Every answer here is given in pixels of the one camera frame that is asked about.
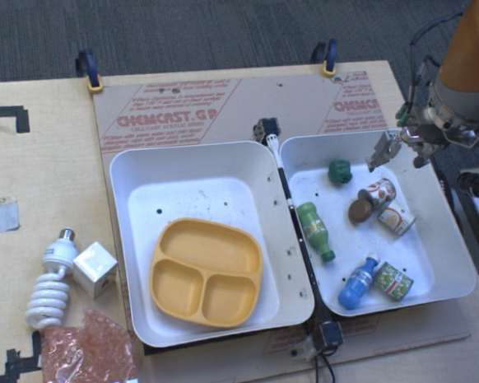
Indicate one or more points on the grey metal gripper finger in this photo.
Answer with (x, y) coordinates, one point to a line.
(421, 161)
(384, 148)

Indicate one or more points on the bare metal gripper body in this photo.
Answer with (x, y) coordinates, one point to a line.
(433, 136)

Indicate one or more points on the white can with orange print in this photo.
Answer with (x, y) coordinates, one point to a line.
(382, 192)

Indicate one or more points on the white can with yellow print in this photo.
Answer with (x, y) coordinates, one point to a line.
(396, 219)

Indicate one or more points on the brown round biscuit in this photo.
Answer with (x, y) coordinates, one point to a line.
(360, 211)

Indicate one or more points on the white plastic tray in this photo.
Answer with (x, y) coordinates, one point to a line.
(351, 244)
(204, 168)

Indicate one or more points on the thin black and white rod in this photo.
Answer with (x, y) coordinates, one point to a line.
(283, 175)

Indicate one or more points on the green bottle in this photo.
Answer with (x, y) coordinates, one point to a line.
(314, 228)

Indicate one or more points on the green can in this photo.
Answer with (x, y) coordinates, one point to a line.
(393, 282)

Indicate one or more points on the blue bottle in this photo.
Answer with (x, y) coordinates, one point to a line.
(356, 284)

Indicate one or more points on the brown cardboard board red print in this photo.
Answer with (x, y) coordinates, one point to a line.
(175, 109)

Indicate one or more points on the yellow divided plate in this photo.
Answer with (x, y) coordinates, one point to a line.
(206, 271)

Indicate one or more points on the white cube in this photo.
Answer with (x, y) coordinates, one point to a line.
(95, 268)

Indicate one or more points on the white spiral light bulb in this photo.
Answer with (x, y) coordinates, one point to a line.
(49, 296)

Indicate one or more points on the pink bubble wrap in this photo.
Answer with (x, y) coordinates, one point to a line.
(84, 364)

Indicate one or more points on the black cylinder on white bracket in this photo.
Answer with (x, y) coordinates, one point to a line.
(474, 182)

